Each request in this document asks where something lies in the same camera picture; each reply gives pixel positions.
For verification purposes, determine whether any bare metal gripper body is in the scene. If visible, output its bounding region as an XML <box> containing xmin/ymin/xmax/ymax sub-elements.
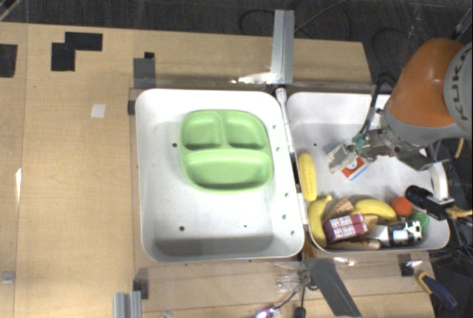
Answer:
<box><xmin>350</xmin><ymin>127</ymin><xmax>401</xmax><ymax>163</ymax></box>

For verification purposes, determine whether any red and white carton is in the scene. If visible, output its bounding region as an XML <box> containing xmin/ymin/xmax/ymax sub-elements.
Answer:
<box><xmin>340</xmin><ymin>155</ymin><xmax>370</xmax><ymax>182</ymax></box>

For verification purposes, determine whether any yellow corn cob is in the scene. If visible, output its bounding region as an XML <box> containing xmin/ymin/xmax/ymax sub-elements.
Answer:
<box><xmin>297</xmin><ymin>152</ymin><xmax>319</xmax><ymax>203</ymax></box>

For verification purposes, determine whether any white plastic tray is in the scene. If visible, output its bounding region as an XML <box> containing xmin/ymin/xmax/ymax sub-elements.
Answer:
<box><xmin>286</xmin><ymin>91</ymin><xmax>452</xmax><ymax>254</ymax></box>
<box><xmin>134</xmin><ymin>88</ymin><xmax>306</xmax><ymax>263</ymax></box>

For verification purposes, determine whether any brown waffle cone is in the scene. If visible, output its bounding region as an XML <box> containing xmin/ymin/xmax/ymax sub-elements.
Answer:
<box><xmin>323</xmin><ymin>197</ymin><xmax>355</xmax><ymax>224</ymax></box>

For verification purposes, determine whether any yellow banana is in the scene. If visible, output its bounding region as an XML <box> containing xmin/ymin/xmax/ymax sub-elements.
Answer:
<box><xmin>350</xmin><ymin>198</ymin><xmax>398</xmax><ymax>225</ymax></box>
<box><xmin>307</xmin><ymin>194</ymin><xmax>333</xmax><ymax>249</ymax></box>

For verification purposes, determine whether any pink carton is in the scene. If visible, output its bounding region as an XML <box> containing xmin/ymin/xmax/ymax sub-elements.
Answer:
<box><xmin>322</xmin><ymin>213</ymin><xmax>370</xmax><ymax>244</ymax></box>

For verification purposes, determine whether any tan bread piece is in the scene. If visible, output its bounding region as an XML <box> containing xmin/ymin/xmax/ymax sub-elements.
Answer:
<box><xmin>362</xmin><ymin>214</ymin><xmax>380</xmax><ymax>232</ymax></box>

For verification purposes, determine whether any orange fruit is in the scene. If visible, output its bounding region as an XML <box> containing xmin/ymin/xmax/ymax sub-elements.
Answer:
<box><xmin>390</xmin><ymin>195</ymin><xmax>414</xmax><ymax>218</ymax></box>

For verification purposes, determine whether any tan bread stick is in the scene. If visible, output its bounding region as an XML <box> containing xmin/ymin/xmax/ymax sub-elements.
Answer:
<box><xmin>327</xmin><ymin>239</ymin><xmax>382</xmax><ymax>251</ymax></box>

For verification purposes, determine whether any green round toy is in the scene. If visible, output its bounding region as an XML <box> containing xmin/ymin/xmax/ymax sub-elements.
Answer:
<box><xmin>407</xmin><ymin>209</ymin><xmax>431</xmax><ymax>227</ymax></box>

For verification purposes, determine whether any white and black bottle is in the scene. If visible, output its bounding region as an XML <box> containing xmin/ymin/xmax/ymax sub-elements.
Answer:
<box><xmin>366</xmin><ymin>220</ymin><xmax>423</xmax><ymax>248</ymax></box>

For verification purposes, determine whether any green divided plate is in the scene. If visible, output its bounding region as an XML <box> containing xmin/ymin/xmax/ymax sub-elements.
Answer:
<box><xmin>180</xmin><ymin>109</ymin><xmax>276</xmax><ymax>194</ymax></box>

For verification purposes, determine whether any black cylinder on white bracket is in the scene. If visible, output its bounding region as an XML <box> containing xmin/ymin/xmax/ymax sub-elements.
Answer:
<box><xmin>404</xmin><ymin>160</ymin><xmax>456</xmax><ymax>222</ymax></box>

